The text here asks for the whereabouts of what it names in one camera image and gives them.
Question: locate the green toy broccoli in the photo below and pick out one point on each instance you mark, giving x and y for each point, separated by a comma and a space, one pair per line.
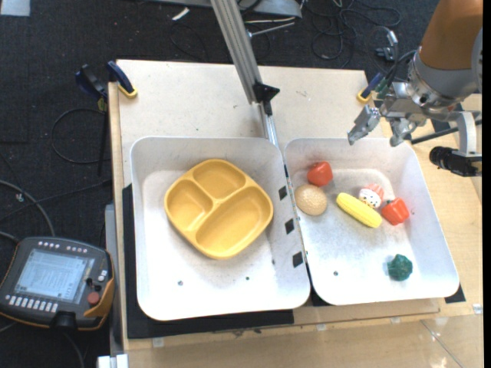
399, 267

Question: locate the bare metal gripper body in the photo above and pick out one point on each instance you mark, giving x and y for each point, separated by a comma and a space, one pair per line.
403, 104

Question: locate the white and pink toy cupcake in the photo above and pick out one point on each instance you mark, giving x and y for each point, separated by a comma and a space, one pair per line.
371, 197

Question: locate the yellow toy corn cob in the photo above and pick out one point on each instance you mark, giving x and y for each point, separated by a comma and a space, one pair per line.
358, 209

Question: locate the black cylinder on white bracket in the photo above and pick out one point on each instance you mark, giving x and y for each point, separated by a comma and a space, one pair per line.
456, 161

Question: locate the red toy pepper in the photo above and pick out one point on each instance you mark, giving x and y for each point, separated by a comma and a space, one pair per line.
319, 174
395, 211

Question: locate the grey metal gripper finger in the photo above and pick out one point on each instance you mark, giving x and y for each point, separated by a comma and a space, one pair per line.
362, 127
401, 132

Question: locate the white plastic tray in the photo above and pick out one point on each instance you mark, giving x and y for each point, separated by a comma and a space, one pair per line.
345, 267
161, 282

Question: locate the yellow divided plate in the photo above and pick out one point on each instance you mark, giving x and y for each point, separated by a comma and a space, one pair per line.
218, 209

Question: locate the pale wood board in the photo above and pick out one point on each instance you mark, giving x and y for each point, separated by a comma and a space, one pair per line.
192, 102

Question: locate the beige toy bread bun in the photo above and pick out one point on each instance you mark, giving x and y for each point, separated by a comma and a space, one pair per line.
311, 199

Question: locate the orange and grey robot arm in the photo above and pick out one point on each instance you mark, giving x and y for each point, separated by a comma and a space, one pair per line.
449, 33

